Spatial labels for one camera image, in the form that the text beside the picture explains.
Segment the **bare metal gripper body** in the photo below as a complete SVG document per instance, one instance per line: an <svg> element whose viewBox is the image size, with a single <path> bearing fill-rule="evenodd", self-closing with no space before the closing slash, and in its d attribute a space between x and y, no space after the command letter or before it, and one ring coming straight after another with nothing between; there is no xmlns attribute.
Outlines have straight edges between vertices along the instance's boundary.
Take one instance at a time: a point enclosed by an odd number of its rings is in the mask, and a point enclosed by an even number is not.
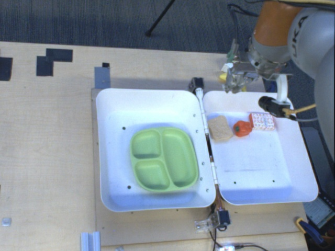
<svg viewBox="0 0 335 251"><path fill-rule="evenodd" d="M289 60L287 50L231 50L227 55L226 73L243 76L249 85L259 78L277 78Z"/></svg>

